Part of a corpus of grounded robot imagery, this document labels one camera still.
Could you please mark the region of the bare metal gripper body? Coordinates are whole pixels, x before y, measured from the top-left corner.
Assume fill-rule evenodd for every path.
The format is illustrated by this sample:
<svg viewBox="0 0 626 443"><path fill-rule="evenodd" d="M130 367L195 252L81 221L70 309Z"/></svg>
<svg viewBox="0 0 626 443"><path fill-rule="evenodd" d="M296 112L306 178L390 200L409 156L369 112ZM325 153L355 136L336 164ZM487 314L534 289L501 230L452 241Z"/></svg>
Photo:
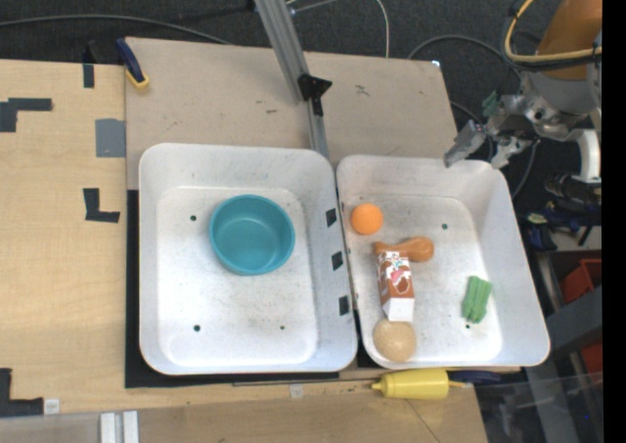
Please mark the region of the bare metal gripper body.
<svg viewBox="0 0 626 443"><path fill-rule="evenodd" d="M542 97L503 95L484 114L486 130L493 137L525 140L537 137L567 142L576 140L589 127L592 113L558 111Z"/></svg>

